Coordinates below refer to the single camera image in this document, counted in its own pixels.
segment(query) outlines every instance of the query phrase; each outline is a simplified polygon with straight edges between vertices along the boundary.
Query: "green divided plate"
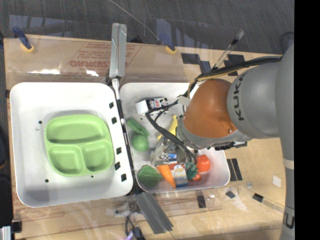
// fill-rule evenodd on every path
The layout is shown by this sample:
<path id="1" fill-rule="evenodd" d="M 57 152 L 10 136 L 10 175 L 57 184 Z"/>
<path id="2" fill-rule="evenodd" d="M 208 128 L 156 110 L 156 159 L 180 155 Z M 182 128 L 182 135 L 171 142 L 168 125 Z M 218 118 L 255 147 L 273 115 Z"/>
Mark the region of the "green divided plate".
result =
<path id="1" fill-rule="evenodd" d="M 55 117 L 45 126 L 44 139 L 52 168 L 63 176 L 99 173 L 114 162 L 108 126 L 95 115 Z"/>

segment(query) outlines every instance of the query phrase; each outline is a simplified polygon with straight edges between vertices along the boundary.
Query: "white tray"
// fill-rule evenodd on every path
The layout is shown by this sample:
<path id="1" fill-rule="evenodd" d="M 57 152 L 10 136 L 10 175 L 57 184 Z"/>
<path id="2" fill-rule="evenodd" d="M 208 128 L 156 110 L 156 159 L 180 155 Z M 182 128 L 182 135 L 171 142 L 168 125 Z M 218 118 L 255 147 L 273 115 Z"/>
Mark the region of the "white tray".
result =
<path id="1" fill-rule="evenodd" d="M 154 150 L 157 144 L 157 137 L 160 135 L 159 132 L 149 123 L 145 116 L 137 114 L 135 107 L 136 102 L 148 98 L 158 98 L 166 97 L 169 104 L 174 102 L 177 97 L 184 94 L 188 89 L 188 83 L 127 83 L 120 89 L 120 98 L 122 101 L 122 110 L 124 113 L 124 118 L 126 120 L 134 118 L 142 126 L 144 126 L 150 133 L 148 137 L 149 140 L 149 150 L 144 152 L 136 151 L 131 147 L 131 154 L 133 160 L 133 167 L 136 172 L 141 169 L 144 165 L 151 166 L 150 153 Z M 163 114 L 157 120 L 157 123 L 166 129 L 170 128 L 173 122 L 173 116 L 183 115 L 183 109 L 181 105 L 175 105 L 168 113 Z M 129 140 L 133 137 L 135 133 L 128 128 Z M 200 190 L 208 188 L 218 188 L 225 186 L 230 180 L 230 170 L 228 167 L 225 152 L 215 151 L 214 148 L 209 150 L 202 149 L 199 150 L 199 155 L 206 154 L 211 163 L 211 168 L 209 171 L 201 174 L 202 180 L 197 182 L 191 182 L 187 186 L 172 188 L 169 183 L 165 180 L 161 180 L 159 184 L 152 188 L 148 188 L 138 181 L 139 186 L 146 192 L 150 193 L 162 193 L 162 192 L 173 192 L 173 191 L 186 191 L 186 190 Z"/>
<path id="2" fill-rule="evenodd" d="M 19 83 L 10 92 L 10 105 L 16 191 L 26 206 L 107 199 L 130 192 L 133 177 L 114 92 L 108 86 L 102 83 Z M 56 173 L 50 166 L 44 138 L 46 124 L 57 116 L 72 114 L 95 115 L 107 123 L 115 155 L 113 165 L 106 171 L 68 177 Z M 120 167 L 116 170 L 114 164 L 118 162 Z"/>

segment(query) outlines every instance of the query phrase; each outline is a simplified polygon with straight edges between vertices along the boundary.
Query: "green lime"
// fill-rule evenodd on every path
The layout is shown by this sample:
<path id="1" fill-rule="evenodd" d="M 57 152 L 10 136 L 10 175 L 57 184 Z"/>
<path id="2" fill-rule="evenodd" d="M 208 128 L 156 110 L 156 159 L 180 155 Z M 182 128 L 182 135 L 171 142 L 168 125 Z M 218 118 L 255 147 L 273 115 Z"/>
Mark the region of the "green lime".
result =
<path id="1" fill-rule="evenodd" d="M 132 146 L 137 151 L 147 151 L 149 148 L 148 138 L 143 135 L 134 135 L 132 138 Z"/>

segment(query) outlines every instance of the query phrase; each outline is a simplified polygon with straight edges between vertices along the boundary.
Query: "toy carrot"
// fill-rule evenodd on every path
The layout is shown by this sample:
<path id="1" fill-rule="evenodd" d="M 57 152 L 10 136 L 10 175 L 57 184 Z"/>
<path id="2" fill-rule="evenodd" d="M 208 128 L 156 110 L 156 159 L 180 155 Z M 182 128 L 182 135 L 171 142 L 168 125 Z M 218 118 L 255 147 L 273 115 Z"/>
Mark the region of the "toy carrot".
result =
<path id="1" fill-rule="evenodd" d="M 159 173 L 162 175 L 162 177 L 170 183 L 170 185 L 174 188 L 176 188 L 176 182 L 174 177 L 172 176 L 171 170 L 169 168 L 168 164 L 161 164 L 158 166 Z"/>

